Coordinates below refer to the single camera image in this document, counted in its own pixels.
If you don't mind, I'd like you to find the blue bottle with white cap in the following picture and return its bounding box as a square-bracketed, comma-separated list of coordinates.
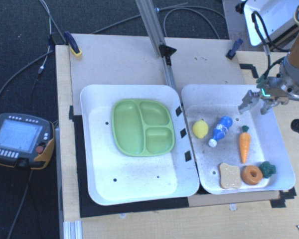
[208, 116, 234, 148]

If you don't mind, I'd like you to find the beige bread slice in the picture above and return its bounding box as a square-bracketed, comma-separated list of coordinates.
[218, 162, 242, 190]

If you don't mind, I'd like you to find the green divided plate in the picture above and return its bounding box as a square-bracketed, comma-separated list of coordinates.
[111, 98, 176, 157]

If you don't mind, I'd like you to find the orange carrot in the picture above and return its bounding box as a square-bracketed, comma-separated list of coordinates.
[239, 125, 252, 164]

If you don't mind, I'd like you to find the orange doughnut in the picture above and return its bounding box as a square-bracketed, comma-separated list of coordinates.
[241, 165, 264, 186]

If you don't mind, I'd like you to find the green broccoli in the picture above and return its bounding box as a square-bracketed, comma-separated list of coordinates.
[258, 161, 277, 179]

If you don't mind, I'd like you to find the white plastic tray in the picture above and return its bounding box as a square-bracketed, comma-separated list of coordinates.
[180, 83, 297, 195]
[79, 84, 200, 206]

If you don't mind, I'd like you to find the yellow lemon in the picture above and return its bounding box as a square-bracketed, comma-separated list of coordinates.
[192, 119, 209, 139]

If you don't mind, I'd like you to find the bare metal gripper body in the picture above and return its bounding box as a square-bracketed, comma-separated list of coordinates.
[259, 76, 299, 106]

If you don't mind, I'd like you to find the pale flat board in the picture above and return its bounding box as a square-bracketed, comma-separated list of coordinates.
[69, 33, 281, 208]

